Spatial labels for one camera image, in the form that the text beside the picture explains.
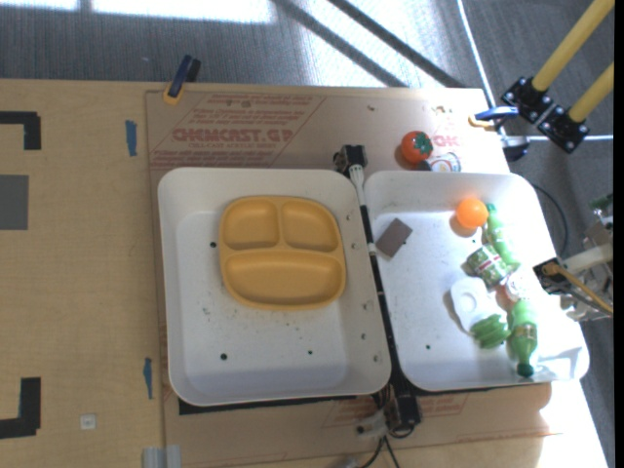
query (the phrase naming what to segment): white tray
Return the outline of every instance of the white tray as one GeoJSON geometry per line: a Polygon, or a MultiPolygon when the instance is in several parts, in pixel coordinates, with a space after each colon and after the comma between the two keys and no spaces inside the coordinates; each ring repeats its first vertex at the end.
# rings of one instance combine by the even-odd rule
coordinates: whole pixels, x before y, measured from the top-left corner
{"type": "Polygon", "coordinates": [[[391,371],[355,188],[327,170],[177,169],[158,186],[169,373],[196,406],[365,395],[391,371]],[[316,200],[335,216],[347,267],[342,296],[313,310],[236,301],[219,271],[218,226],[231,201],[316,200]]]}
{"type": "Polygon", "coordinates": [[[414,385],[431,391],[484,388],[579,378],[589,368],[580,326],[559,308],[560,298],[543,294],[539,306],[536,370],[531,379],[515,373],[505,346],[482,350],[453,318],[450,287],[469,274],[466,257],[481,244],[452,227],[456,205],[469,195],[493,203],[512,226],[523,265],[556,256],[531,185],[513,174],[378,172],[365,184],[375,239],[394,218],[412,232],[398,252],[378,256],[399,361],[414,385]]]}

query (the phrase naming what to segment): black corner marker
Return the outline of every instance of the black corner marker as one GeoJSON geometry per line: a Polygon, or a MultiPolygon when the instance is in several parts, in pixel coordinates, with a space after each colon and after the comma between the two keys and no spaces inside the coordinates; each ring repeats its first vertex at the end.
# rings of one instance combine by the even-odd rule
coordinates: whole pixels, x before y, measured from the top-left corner
{"type": "Polygon", "coordinates": [[[0,111],[0,125],[23,125],[24,151],[41,149],[41,117],[35,111],[0,111]]]}
{"type": "Polygon", "coordinates": [[[19,390],[19,414],[0,419],[0,439],[30,437],[41,428],[41,378],[22,378],[19,390]]]}

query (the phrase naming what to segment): gray square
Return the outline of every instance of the gray square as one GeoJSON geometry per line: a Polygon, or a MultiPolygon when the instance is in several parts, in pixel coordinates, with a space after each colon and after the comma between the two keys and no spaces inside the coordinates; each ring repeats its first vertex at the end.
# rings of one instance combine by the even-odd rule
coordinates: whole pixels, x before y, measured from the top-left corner
{"type": "Polygon", "coordinates": [[[28,229],[28,175],[0,175],[0,230],[28,229]]]}

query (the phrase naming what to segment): tomato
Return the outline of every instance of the tomato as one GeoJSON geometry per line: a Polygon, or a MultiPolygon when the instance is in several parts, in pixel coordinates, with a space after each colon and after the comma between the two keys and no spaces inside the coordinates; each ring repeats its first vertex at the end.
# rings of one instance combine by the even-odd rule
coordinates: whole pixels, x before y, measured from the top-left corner
{"type": "Polygon", "coordinates": [[[476,229],[488,221],[488,207],[477,198],[466,198],[462,200],[455,209],[457,221],[467,229],[476,229]]]}
{"type": "Polygon", "coordinates": [[[401,140],[401,152],[413,165],[426,160],[433,151],[433,143],[424,132],[408,132],[401,140]]]}

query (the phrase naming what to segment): green can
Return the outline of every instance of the green can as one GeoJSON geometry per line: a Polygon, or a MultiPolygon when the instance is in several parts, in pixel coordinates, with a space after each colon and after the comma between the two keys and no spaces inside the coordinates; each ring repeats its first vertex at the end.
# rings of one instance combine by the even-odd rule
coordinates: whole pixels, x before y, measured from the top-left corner
{"type": "Polygon", "coordinates": [[[509,273],[509,267],[500,257],[494,246],[486,244],[470,254],[467,263],[488,288],[499,284],[509,273]]]}

